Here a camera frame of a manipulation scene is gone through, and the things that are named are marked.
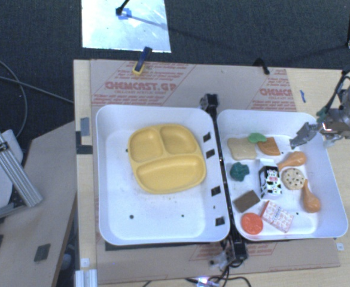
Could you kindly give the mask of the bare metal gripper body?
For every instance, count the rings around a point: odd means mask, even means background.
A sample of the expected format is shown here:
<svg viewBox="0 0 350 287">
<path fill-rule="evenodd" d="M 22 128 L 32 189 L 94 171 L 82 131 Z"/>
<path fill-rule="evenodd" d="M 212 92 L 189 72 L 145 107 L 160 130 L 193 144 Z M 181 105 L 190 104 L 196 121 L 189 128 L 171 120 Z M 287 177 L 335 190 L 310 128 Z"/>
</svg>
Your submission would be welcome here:
<svg viewBox="0 0 350 287">
<path fill-rule="evenodd" d="M 329 109 L 322 114 L 320 133 L 329 140 L 350 139 L 350 109 Z"/>
</svg>

